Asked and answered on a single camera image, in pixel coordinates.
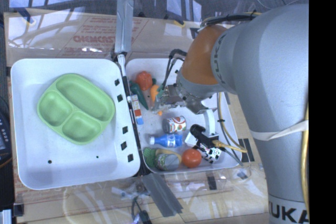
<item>yellow cable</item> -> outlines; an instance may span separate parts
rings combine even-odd
[[[220,92],[219,93],[219,98],[218,98],[218,111],[219,111],[219,117],[220,117],[220,119],[222,120],[223,119],[223,116],[222,116],[222,105],[221,105],[221,103],[222,103],[222,92]],[[243,153],[247,153],[247,150],[244,148],[244,147],[242,147],[241,145],[239,145],[233,138],[232,138],[232,136],[229,134],[229,132],[227,131],[227,129],[226,129],[226,127],[225,127],[225,124],[224,124],[224,122],[223,121],[221,121],[221,126],[223,127],[223,130],[224,130],[224,132],[226,133],[226,135],[230,138],[230,140],[238,147],[238,148],[236,148],[236,147],[232,147],[232,146],[229,146],[229,145],[226,145],[226,144],[223,144],[223,145],[225,145],[225,146],[223,146],[223,147],[229,147],[229,148],[232,148],[233,150],[237,150],[237,151],[240,151],[240,152],[243,152]]]
[[[306,108],[306,114],[304,117],[305,120],[309,119],[309,109],[308,104]],[[309,131],[303,131],[302,136],[302,151],[301,151],[301,182],[302,182],[302,192],[304,203],[306,204],[307,215],[309,218],[309,193],[308,193],[308,179],[307,179],[307,154],[308,154],[308,140],[309,140]]]
[[[243,153],[247,153],[247,150],[244,149],[244,148],[237,148],[235,146],[230,146],[230,145],[222,143],[219,140],[212,140],[212,143],[214,143],[215,147],[228,147],[228,148],[231,148],[232,150],[236,150],[236,151],[240,151],[240,152],[243,152]]]
[[[2,167],[5,167],[10,161],[12,160],[12,158],[9,158],[7,161],[5,161],[2,165],[0,165],[0,169]]]
[[[261,15],[262,13],[260,12],[244,12],[244,13],[247,13],[247,14],[254,14],[254,15]]]

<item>white strap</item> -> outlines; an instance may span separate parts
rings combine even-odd
[[[267,132],[267,133],[258,133],[251,131],[251,134],[254,139],[268,141],[271,139],[283,137],[288,134],[296,133],[296,132],[303,132],[305,130],[309,130],[309,120],[299,122],[281,132]]]

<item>water bottle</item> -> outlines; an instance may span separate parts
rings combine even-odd
[[[159,144],[164,147],[178,147],[182,145],[182,134],[164,134],[160,137],[150,136],[151,145]]]

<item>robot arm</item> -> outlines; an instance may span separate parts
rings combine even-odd
[[[205,27],[173,90],[195,114],[204,113],[201,101],[216,92],[237,94],[265,169],[270,223],[309,222],[300,174],[302,130],[266,139],[305,120],[308,5],[273,9],[229,29]]]

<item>green plate compartment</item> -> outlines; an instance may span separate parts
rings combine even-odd
[[[37,104],[40,119],[67,140],[84,145],[100,135],[115,114],[114,101],[81,75],[60,76]]]

